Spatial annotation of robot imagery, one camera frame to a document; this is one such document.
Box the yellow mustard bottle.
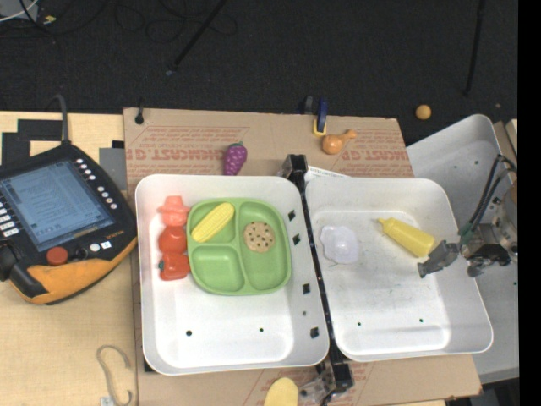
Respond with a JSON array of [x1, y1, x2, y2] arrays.
[[376, 217, 436, 259]]

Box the red tomato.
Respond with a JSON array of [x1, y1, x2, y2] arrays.
[[158, 225, 189, 255]]

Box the orange chicken drumstick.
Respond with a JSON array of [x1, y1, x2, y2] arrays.
[[320, 128, 358, 156]]

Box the brown chocolate chip biscuit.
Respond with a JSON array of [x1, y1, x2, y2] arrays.
[[243, 221, 276, 254]]

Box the white plastic tray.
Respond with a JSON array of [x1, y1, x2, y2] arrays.
[[303, 176, 495, 363], [134, 173, 331, 376]]

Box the purple grapes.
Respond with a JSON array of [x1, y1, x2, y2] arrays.
[[222, 140, 249, 177]]

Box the clear plastic cup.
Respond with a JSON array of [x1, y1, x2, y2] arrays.
[[319, 224, 361, 266]]

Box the green divided plate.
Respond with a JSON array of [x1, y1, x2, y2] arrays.
[[185, 197, 293, 297]]

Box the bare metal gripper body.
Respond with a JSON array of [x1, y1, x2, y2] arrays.
[[459, 203, 519, 268]]

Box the brown cardboard board red print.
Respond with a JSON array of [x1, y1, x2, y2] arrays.
[[122, 107, 484, 406]]

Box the yellow corn cob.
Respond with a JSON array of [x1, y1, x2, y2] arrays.
[[190, 201, 236, 244]]

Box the red bell pepper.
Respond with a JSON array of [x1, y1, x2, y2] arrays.
[[157, 251, 192, 282]]

